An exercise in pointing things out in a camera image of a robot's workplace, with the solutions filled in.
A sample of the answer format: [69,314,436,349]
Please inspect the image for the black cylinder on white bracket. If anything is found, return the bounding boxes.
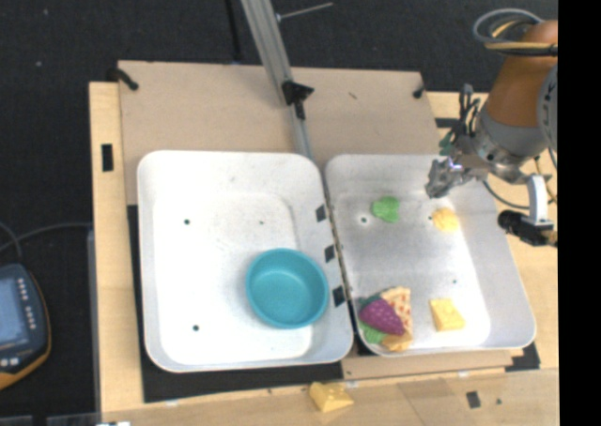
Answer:
[497,174,556,247]

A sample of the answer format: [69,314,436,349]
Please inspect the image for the green toy leaf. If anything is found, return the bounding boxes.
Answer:
[359,322,389,346]

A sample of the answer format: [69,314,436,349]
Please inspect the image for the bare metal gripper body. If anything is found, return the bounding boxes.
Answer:
[451,135,534,185]

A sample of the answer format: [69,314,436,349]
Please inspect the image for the white plastic tray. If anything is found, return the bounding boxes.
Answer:
[135,149,355,374]
[323,153,538,358]

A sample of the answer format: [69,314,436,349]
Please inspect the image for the yellow cheese wedge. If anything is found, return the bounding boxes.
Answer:
[308,380,356,414]
[428,297,468,333]

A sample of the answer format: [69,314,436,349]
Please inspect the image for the yellow toy biscuit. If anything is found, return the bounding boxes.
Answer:
[431,206,461,234]

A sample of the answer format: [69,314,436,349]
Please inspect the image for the teal bowl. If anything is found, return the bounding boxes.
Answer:
[244,247,331,330]

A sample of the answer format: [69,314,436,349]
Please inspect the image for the purple toy grapes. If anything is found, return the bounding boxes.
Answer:
[359,297,407,337]

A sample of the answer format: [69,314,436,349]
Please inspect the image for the green toy broccoli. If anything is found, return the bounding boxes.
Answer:
[370,195,402,224]

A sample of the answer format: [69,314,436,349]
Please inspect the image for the toy pizza slice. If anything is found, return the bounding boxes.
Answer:
[378,285,415,337]

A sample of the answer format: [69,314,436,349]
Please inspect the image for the orange toy bread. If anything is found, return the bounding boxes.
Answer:
[380,331,414,353]

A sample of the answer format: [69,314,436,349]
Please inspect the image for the brown cardboard board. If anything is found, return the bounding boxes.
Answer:
[116,59,528,381]

